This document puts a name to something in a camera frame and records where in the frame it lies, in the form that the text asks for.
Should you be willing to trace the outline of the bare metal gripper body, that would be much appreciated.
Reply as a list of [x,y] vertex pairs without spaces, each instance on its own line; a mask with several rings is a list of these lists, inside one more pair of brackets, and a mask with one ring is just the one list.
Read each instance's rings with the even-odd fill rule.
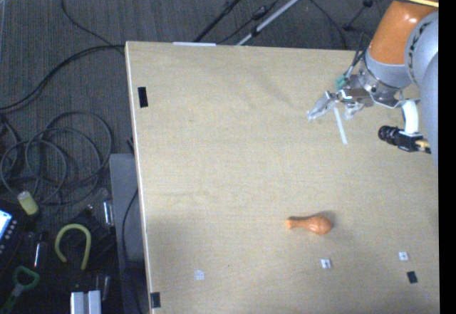
[[388,71],[374,73],[359,68],[356,74],[343,74],[337,79],[337,99],[347,108],[371,107],[380,104],[395,108],[395,95],[405,87],[405,76]]

